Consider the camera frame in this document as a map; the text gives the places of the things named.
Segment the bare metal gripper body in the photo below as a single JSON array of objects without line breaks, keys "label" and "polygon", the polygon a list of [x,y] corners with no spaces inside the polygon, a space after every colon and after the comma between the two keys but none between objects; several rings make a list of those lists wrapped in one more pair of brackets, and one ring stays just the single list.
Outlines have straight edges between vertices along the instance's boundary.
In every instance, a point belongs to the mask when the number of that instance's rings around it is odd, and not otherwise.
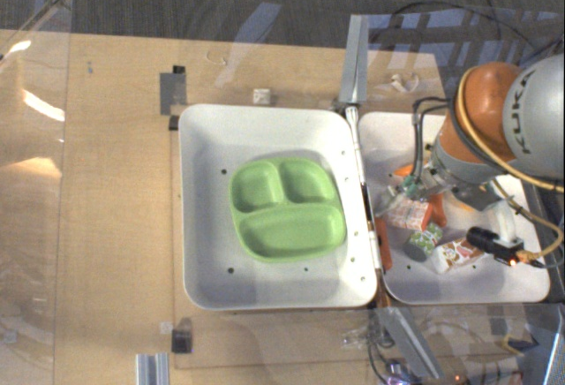
[{"label": "bare metal gripper body", "polygon": [[416,200],[430,200],[457,187],[456,179],[446,170],[437,167],[424,167],[417,182]]}]

